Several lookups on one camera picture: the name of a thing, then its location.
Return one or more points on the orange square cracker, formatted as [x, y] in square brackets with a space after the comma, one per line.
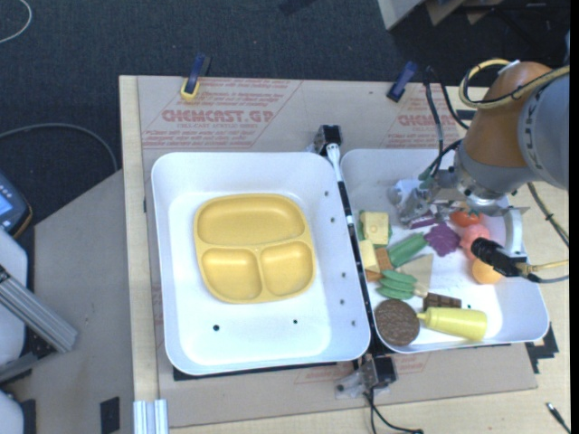
[384, 258]

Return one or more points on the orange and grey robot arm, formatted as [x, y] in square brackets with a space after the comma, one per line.
[497, 125]

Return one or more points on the thin black and white rod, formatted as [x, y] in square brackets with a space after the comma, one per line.
[344, 197]

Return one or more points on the yellow cheese wedge with holes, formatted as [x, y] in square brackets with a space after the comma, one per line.
[374, 226]

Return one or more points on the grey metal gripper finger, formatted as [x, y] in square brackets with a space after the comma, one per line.
[438, 208]
[410, 207]

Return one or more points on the beige triangular slice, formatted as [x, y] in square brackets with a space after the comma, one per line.
[420, 269]

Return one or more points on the yellow mustard bottle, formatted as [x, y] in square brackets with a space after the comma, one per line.
[461, 323]

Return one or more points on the orange fruit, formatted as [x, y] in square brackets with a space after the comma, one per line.
[484, 274]

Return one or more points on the pink peach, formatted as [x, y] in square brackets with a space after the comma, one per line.
[474, 235]

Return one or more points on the yellow divided plate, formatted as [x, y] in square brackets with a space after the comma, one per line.
[253, 224]

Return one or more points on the purple packet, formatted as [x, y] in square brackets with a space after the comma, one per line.
[423, 222]

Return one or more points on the purple grapes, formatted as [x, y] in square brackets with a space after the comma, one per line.
[442, 238]

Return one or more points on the green ribbed pepper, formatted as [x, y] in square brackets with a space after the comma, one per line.
[405, 249]

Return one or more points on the pale yellow cheese block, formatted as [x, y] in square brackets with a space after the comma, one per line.
[368, 256]

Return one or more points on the black cylinder on white bracket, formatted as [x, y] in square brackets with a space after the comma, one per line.
[493, 253]

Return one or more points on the red tomato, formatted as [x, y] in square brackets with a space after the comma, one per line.
[466, 218]

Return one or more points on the brown round burger patty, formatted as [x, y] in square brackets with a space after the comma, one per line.
[397, 322]

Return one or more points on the brown cardboard board, red print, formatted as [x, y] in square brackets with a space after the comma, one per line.
[280, 106]

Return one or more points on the brown chocolate bar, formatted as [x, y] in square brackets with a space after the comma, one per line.
[442, 302]

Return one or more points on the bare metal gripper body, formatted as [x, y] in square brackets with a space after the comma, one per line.
[468, 193]

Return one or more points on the green pea pods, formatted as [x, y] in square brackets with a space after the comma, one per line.
[397, 284]

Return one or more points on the white plastic tray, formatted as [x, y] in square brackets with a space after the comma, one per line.
[253, 333]
[511, 305]

